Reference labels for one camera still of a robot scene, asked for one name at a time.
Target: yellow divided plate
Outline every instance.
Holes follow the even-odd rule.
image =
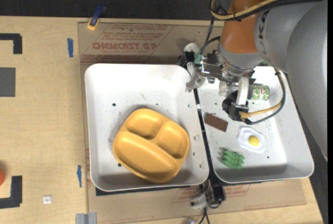
[[[121,165],[155,184],[168,183],[176,177],[188,149],[189,137],[181,126],[146,108],[130,114],[112,146]]]

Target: toy fried egg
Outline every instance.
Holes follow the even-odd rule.
[[[256,153],[265,151],[265,136],[250,127],[239,127],[237,141],[241,147],[249,151]]]

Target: white plastic tray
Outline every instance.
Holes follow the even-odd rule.
[[[268,85],[271,94],[267,101],[249,100],[250,111],[269,108],[276,105],[282,90],[272,67],[256,67],[253,75],[256,83]],[[264,134],[266,148],[264,153],[254,153],[242,148],[237,142],[239,126],[247,126],[242,122],[232,121],[222,110],[225,97],[219,96],[219,83],[206,84],[198,89],[200,107],[205,113],[215,114],[228,121],[226,132],[205,124],[209,149],[216,175],[227,183],[244,183],[267,180],[309,177],[314,164],[306,141],[299,116],[293,102],[288,82],[283,76],[286,86],[286,102],[283,109],[273,118],[248,126]],[[272,112],[253,116],[251,120],[261,119]],[[223,151],[227,149],[245,157],[242,169],[228,168],[222,163]]]
[[[96,64],[85,72],[91,179],[104,191],[203,183],[209,174],[195,98],[185,91],[190,77],[176,65]],[[180,124],[190,149],[176,178],[154,185],[118,166],[112,142],[125,119],[150,108]]]

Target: egg yolk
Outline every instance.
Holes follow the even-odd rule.
[[[258,146],[260,141],[259,141],[259,138],[257,136],[251,135],[249,137],[249,143],[253,146]]]

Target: blue and yellow clamp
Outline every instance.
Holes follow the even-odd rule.
[[[102,16],[105,15],[106,9],[107,9],[107,7],[104,6],[104,5],[98,5],[96,7],[96,10],[93,14],[93,17],[91,17],[89,19],[89,22],[88,22],[88,25],[87,25],[88,29],[90,29],[90,30],[95,30],[96,29],[96,27],[98,26],[98,23],[99,23],[99,17],[102,17]]]

